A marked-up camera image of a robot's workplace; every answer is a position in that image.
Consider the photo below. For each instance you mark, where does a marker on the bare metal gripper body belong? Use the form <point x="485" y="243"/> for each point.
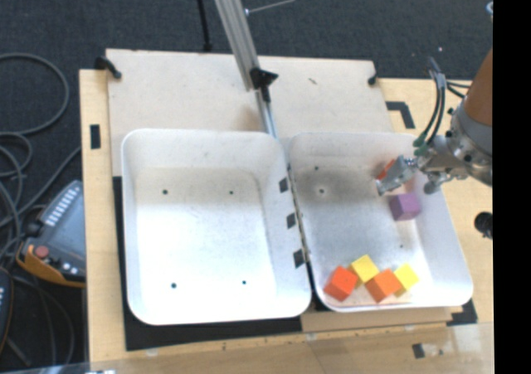
<point x="454" y="163"/>

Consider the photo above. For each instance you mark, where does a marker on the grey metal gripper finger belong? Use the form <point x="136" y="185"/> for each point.
<point x="389" y="186"/>
<point x="402" y="164"/>

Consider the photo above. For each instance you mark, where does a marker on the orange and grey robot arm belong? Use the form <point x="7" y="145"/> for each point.
<point x="481" y="103"/>

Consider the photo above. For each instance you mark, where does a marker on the purple cube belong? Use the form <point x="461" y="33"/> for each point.
<point x="404" y="206"/>

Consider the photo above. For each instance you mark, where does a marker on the white plastic tray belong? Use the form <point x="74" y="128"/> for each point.
<point x="357" y="227"/>
<point x="199" y="231"/>

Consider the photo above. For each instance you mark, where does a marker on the yellow cube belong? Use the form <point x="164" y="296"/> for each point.
<point x="407" y="277"/>
<point x="364" y="268"/>

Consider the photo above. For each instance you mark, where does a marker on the orange cube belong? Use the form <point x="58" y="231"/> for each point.
<point x="383" y="285"/>
<point x="341" y="283"/>

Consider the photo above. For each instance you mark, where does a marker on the pale wood board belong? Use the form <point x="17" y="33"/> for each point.
<point x="186" y="90"/>

